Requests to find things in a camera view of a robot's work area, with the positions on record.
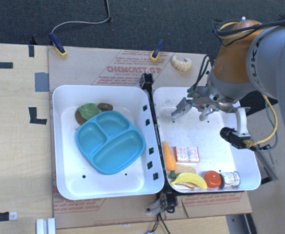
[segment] white plastic tray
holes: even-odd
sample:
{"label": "white plastic tray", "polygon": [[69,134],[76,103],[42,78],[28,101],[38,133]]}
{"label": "white plastic tray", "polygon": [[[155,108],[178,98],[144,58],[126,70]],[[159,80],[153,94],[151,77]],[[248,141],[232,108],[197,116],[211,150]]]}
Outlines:
{"label": "white plastic tray", "polygon": [[204,177],[208,170],[217,172],[237,171],[241,177],[241,184],[232,188],[200,188],[172,186],[181,193],[224,192],[255,190],[261,183],[261,176],[254,152],[249,149],[238,150],[220,137],[223,127],[235,128],[235,114],[226,114],[221,111],[214,112],[205,121],[199,120],[196,108],[187,114],[171,119],[171,112],[183,97],[187,96],[184,87],[161,87],[155,90],[153,100],[157,116],[158,129],[161,142],[167,141],[171,149],[174,146],[198,147],[200,162],[191,164],[196,173]]}
{"label": "white plastic tray", "polygon": [[[98,172],[76,144],[80,125],[77,107],[101,102],[113,105],[141,132],[146,142],[143,154],[125,170],[114,175]],[[57,188],[67,199],[90,199],[146,195],[164,186],[154,125],[147,94],[137,87],[64,85],[53,93]]]}

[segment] wooden surface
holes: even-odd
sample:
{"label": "wooden surface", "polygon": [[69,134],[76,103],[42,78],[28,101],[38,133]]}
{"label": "wooden surface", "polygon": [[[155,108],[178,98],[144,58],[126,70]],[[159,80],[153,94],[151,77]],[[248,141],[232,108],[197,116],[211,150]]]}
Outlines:
{"label": "wooden surface", "polygon": [[[15,221],[0,222],[0,234],[35,233],[35,220],[53,217],[50,147],[49,92],[35,92],[35,73],[48,73],[46,46],[35,46],[29,57],[27,45],[0,44],[0,212],[17,212]],[[37,118],[47,124],[31,124],[29,107],[37,107]],[[66,233],[146,233],[153,222],[98,226]],[[169,220],[172,234],[228,234],[224,216]],[[165,233],[160,224],[157,234]]]}

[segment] gray floor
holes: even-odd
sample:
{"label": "gray floor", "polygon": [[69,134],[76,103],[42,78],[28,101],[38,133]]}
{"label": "gray floor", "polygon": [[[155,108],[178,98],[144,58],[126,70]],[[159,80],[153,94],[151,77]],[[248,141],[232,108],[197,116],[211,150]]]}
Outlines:
{"label": "gray floor", "polygon": [[[278,145],[269,153],[264,153],[267,162],[278,177],[275,181],[262,184],[258,189],[249,191],[248,196],[252,206],[252,219],[255,232],[250,232],[245,226],[243,215],[228,216],[227,222],[232,234],[285,234],[285,126],[280,115],[278,104],[274,106],[278,116]],[[267,118],[266,110],[261,110],[247,117],[247,126],[254,139],[267,136],[272,126]],[[267,143],[273,145],[273,137]],[[258,160],[262,178],[268,177],[265,166]]]}

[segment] red and white box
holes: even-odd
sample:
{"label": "red and white box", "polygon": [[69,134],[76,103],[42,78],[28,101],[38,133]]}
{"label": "red and white box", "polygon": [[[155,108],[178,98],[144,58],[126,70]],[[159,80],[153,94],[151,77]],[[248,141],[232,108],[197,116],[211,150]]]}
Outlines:
{"label": "red and white box", "polygon": [[199,163],[200,156],[197,147],[176,146],[174,148],[177,163]]}

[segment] silver can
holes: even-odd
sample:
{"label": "silver can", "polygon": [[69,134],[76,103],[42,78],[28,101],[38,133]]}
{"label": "silver can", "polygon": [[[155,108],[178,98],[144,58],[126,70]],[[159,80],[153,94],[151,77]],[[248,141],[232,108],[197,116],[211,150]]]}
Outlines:
{"label": "silver can", "polygon": [[221,185],[220,188],[236,187],[241,183],[240,175],[237,171],[229,173],[220,173]]}

